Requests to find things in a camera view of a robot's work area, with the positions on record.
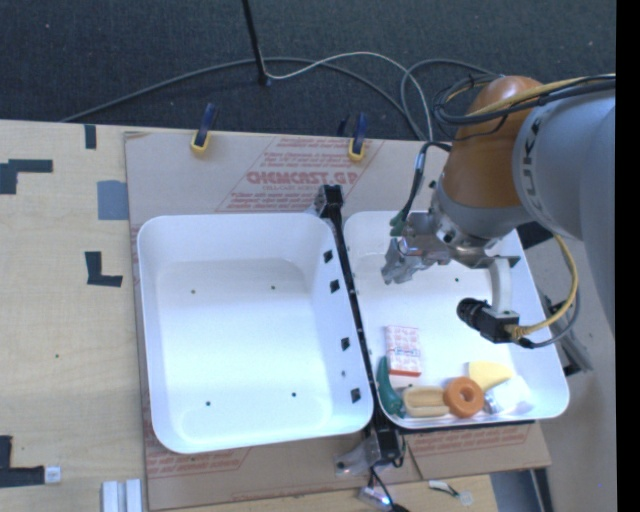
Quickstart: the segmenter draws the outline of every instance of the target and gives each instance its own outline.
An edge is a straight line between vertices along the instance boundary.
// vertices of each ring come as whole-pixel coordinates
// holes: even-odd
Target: white plastic tray
[[[197,453],[355,432],[373,397],[329,226],[166,216],[138,235],[152,424]]]
[[[345,241],[374,374],[385,355],[385,326],[402,325],[419,329],[423,372],[417,378],[392,376],[394,388],[401,390],[410,384],[444,387],[450,379],[467,375],[470,361],[489,360],[522,376],[531,396],[509,414],[480,412],[468,419],[451,414],[438,418],[390,415],[390,419],[407,429],[429,429],[560,415],[568,405],[569,388],[554,345],[531,350],[512,343],[493,344],[458,318],[456,306],[461,299],[491,301],[488,271],[470,270],[452,262],[416,272],[413,280],[400,285],[384,283],[380,269],[389,245],[389,220],[396,213],[361,212],[345,224]],[[505,237],[492,251],[502,256],[521,256],[512,269],[512,309],[520,314],[522,324],[542,320],[544,313],[517,234]],[[543,329],[528,337],[538,342],[550,337],[550,332]]]

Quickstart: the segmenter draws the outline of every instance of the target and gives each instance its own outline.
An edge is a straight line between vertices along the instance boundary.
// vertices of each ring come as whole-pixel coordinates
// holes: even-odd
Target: blue clamp
[[[202,116],[200,129],[196,132],[191,140],[191,149],[197,153],[203,153],[209,144],[210,131],[216,123],[219,109],[213,103],[208,103]]]
[[[347,121],[349,120],[349,116],[342,121],[340,121],[340,125],[338,127],[338,136],[342,137],[344,135],[344,131],[347,125]],[[356,122],[356,127],[353,130],[353,135],[351,140],[349,141],[349,158],[353,162],[359,162],[364,158],[364,139],[367,131],[367,117],[364,113],[360,112],[358,115],[358,121]]]

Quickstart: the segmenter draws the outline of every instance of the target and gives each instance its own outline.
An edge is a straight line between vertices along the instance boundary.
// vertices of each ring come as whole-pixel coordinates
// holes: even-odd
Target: metal rod
[[[267,71],[264,67],[264,61],[262,60],[262,54],[260,53],[260,46],[258,45],[258,34],[256,33],[256,27],[253,23],[253,15],[251,14],[251,6],[249,5],[249,0],[242,0],[242,7],[244,9],[244,17],[247,20],[247,28],[249,29],[249,37],[251,38],[251,47],[253,48],[256,65],[258,66],[258,83],[260,85],[270,85],[271,80],[267,76]]]

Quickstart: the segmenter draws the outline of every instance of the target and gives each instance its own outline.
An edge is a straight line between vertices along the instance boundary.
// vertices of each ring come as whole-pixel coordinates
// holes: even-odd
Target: cardboard sheet
[[[125,140],[136,322],[143,389],[147,494],[151,510],[361,487],[367,477],[335,474],[333,457],[354,448],[360,433],[295,443],[178,455],[155,438],[149,415],[136,236],[159,215],[304,211],[323,184],[340,184],[343,215],[400,209],[411,187],[420,142],[366,142],[365,158],[348,159],[348,139],[214,133],[203,154],[191,134],[131,133]],[[446,153],[429,151],[427,182]],[[429,194],[414,203],[425,208]],[[537,424],[439,431],[407,437],[409,454],[385,482],[410,482],[541,467],[550,463]]]

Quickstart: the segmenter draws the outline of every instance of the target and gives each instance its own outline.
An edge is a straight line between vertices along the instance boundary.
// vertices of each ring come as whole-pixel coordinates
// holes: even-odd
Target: small box
[[[422,375],[422,361],[418,329],[401,325],[385,327],[387,360],[390,375],[419,377]]]

